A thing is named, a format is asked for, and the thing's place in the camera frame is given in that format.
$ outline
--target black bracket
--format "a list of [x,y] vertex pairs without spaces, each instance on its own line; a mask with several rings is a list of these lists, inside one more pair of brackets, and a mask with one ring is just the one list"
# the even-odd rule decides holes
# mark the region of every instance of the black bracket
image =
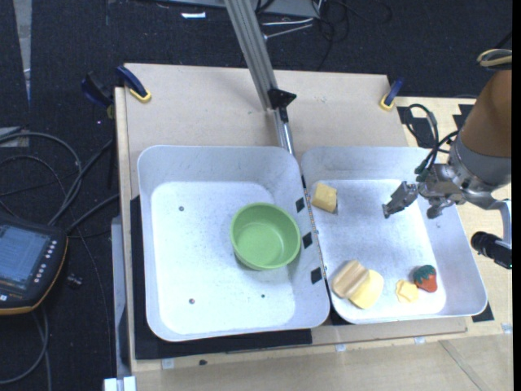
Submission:
[[287,116],[286,108],[294,99],[296,99],[296,94],[278,88],[272,88],[268,90],[268,97],[272,109],[278,109],[282,123],[287,123],[289,118]]

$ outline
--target yellow clamp pad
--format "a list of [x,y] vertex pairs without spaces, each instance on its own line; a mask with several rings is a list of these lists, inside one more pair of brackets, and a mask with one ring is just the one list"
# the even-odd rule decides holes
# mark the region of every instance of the yellow clamp pad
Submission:
[[145,89],[147,92],[147,95],[142,97],[138,93],[136,93],[134,90],[130,89],[130,94],[133,95],[136,99],[138,99],[141,103],[147,103],[152,98],[152,94],[149,90]]
[[394,100],[392,100],[391,104],[385,104],[385,99],[387,96],[388,93],[383,95],[382,99],[380,100],[380,107],[386,112],[389,112],[394,107]]

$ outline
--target display screen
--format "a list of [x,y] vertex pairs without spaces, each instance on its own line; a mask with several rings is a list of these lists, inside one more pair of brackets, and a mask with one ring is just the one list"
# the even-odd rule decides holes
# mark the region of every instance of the display screen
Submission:
[[50,236],[0,225],[0,285],[26,290]]

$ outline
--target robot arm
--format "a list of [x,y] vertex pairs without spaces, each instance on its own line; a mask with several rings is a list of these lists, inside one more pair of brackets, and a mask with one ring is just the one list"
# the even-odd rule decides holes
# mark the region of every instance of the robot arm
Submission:
[[467,201],[482,209],[499,210],[503,239],[478,232],[471,243],[483,255],[511,269],[511,202],[496,200],[492,195],[511,181],[511,105],[512,70],[497,71],[451,144],[447,162],[426,167],[424,161],[417,169],[417,183],[403,182],[391,201],[383,205],[385,218],[405,209],[420,195],[431,205],[427,211],[429,218],[440,216],[446,207]]

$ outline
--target black connector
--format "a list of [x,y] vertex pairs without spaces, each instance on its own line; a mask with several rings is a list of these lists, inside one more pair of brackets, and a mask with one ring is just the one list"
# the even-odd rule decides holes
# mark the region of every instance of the black connector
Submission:
[[471,239],[472,248],[474,248],[480,255],[485,255],[494,260],[498,265],[512,269],[512,250],[498,244],[501,241],[497,236],[478,231],[473,234]]

